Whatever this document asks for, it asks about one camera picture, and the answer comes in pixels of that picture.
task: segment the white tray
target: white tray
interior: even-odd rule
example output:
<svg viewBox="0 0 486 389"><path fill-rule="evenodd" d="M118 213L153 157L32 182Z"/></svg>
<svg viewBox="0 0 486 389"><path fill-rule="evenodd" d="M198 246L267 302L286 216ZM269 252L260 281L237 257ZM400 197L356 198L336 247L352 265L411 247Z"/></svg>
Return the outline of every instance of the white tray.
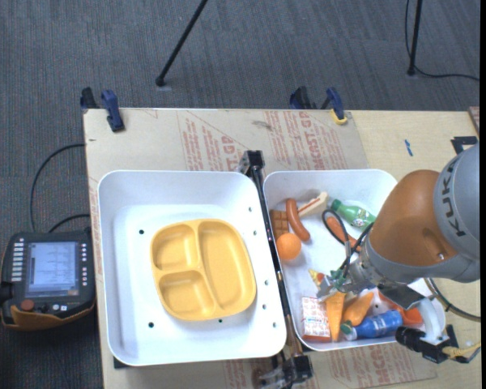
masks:
<svg viewBox="0 0 486 389"><path fill-rule="evenodd" d="M236 172L123 171L99 184L99 213L110 350L127 365L269 357L286 341L279 288L258 191ZM150 241L168 224L217 218L241 234L257 294L225 318L189 322L162 306L151 273Z"/></svg>
<svg viewBox="0 0 486 389"><path fill-rule="evenodd" d="M393 176L380 169L281 171L266 177L263 190L268 210L284 210L287 198L296 199L300 206L325 191L332 199L361 206L377 215L396 183ZM302 223L310 232L310 240L303 242L301 254L297 258L292 261L280 261L297 337L306 347L315 351L394 342L394 336L355 341L341 338L337 342L308 341L302 338L301 298L316 297L317 294L317 288L308 270L312 268L329 274L330 271L338 269L345 259L343 245L327 231L321 215L305 216ZM361 231L358 228L345 221L344 224L350 235L354 238L360 236ZM423 280L416 281L410 286L425 296L430 295L430 290ZM438 301L433 301L433 304L443 328L445 314L442 305ZM378 314L379 311L375 311L373 308L371 314Z"/></svg>

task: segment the wooden table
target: wooden table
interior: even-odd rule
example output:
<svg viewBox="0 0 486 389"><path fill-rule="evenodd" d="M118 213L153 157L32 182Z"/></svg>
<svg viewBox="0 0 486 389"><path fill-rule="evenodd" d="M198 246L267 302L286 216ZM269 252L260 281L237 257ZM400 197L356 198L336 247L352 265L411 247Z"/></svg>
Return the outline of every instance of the wooden table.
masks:
<svg viewBox="0 0 486 389"><path fill-rule="evenodd" d="M89 109L83 115L101 356L107 388L252 388L250 372L257 365L268 364L263 360L246 360L114 368L105 329L102 268L97 262L102 250L96 189L100 178L108 171L195 170L201 167L229 170L237 164L241 151L261 149L274 156L273 160L265 158L269 172L370 167L383 169L399 180L416 169L441 171L456 154L451 139L478 136L467 111L348 111L345 126L336 126L321 110L121 109L121 115L126 125L123 134L114 134L109 129L104 109ZM277 128L282 128L283 139ZM313 137L309 137L308 130L313 131ZM260 144L263 137L267 140L266 145ZM195 148L202 153L195 153ZM303 148L305 154L298 156ZM339 151L330 157L332 149ZM480 314L480 281L459 284L438 280L437 284L456 306ZM468 322L450 313L446 317L447 323L454 325L461 347L467 342L480 341L480 323ZM420 353L406 350L399 344L382 346L392 348L373 346L310 353L315 376L300 387L335 389L387 385L426 389L482 386L480 354L467 365L454 361L434 365ZM364 357L370 357L371 362L361 363ZM396 370L399 368L396 358L403 358L410 367ZM352 367L351 373L345 370L348 366Z"/></svg>

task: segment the handheld controller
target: handheld controller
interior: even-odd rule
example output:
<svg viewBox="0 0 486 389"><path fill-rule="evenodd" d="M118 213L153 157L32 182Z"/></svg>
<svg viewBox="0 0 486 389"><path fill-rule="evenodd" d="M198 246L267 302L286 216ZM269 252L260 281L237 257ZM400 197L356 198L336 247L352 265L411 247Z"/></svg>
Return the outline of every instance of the handheld controller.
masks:
<svg viewBox="0 0 486 389"><path fill-rule="evenodd" d="M4 326L43 330L89 314L96 302L92 255L89 230L14 235L2 261Z"/></svg>

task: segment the blue mark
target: blue mark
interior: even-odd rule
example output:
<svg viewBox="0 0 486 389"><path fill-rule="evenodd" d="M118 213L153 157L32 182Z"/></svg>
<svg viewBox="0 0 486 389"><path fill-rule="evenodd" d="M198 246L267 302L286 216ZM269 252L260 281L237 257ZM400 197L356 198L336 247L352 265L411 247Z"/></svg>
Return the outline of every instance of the blue mark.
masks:
<svg viewBox="0 0 486 389"><path fill-rule="evenodd" d="M411 157L414 156L414 154L412 154L411 144L407 140L405 140L405 145L407 146L407 151L408 151L409 155Z"/></svg>

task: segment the display screen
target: display screen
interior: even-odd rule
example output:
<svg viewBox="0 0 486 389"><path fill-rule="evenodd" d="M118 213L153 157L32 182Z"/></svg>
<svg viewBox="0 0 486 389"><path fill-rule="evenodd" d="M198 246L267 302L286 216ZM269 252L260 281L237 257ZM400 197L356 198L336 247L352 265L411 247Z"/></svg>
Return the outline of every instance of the display screen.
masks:
<svg viewBox="0 0 486 389"><path fill-rule="evenodd" d="M78 295L77 246L77 242L31 242L25 296Z"/></svg>

